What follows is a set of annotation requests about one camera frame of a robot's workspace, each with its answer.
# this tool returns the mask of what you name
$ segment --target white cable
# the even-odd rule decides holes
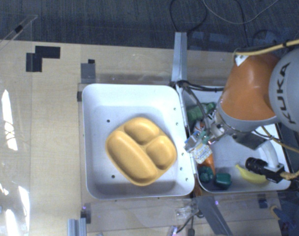
[[[252,22],[253,20],[255,20],[258,16],[260,16],[263,12],[265,12],[267,9],[271,8],[273,5],[275,5],[279,0],[275,0],[271,5],[269,5],[268,7],[266,7],[265,9],[263,9],[262,11],[260,11],[254,18],[248,20],[248,21],[244,21],[244,22],[241,22],[241,23],[236,23],[236,22],[232,22],[232,21],[229,21],[221,16],[219,16],[218,14],[216,14],[210,7],[208,7],[208,5],[206,4],[205,0],[202,0],[203,4],[205,5],[206,9],[209,10],[209,12],[211,12],[212,14],[214,14],[216,17],[220,18],[221,20],[224,20],[225,22],[227,23],[230,23],[230,24],[233,24],[233,25],[244,25],[244,24],[247,24],[247,23],[250,23]]]

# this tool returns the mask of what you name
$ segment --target carrot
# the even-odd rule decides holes
[[[213,154],[211,154],[207,159],[205,159],[205,161],[201,165],[210,167],[213,171],[213,174],[215,175]]]

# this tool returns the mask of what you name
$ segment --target yellow divided plate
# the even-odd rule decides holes
[[[173,142],[151,120],[136,117],[114,130],[106,140],[107,155],[133,184],[155,182],[176,161]]]

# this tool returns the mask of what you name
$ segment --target yellow banana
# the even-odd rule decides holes
[[[260,183],[265,183],[267,181],[265,176],[250,172],[240,167],[238,164],[236,164],[235,167],[239,170],[241,177],[250,183],[260,184]]]

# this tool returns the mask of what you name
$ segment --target yellow cable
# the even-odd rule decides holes
[[[264,132],[270,136],[270,137],[273,137],[265,127],[262,126],[262,129],[264,130]],[[279,140],[277,140],[276,138],[272,138],[273,141],[275,141],[276,143],[280,144],[281,146],[283,146],[284,148],[288,148],[289,150],[291,151],[294,151],[296,153],[299,154],[299,149],[295,148],[295,147],[291,147],[291,146],[288,146],[284,143],[281,143]],[[294,178],[297,178],[299,176],[299,170],[295,173],[289,173],[289,172],[282,172],[280,174],[280,176],[286,180],[291,180],[291,179],[294,179]]]
[[[234,55],[247,55],[247,56],[260,55],[260,54],[265,54],[265,53],[269,53],[272,51],[276,51],[276,50],[282,49],[284,47],[293,46],[293,45],[299,45],[299,39],[288,41],[288,42],[286,42],[286,44],[274,45],[274,46],[268,47],[266,49],[258,50],[258,51],[252,51],[252,52],[251,51],[250,52],[236,51],[236,52],[234,52]]]

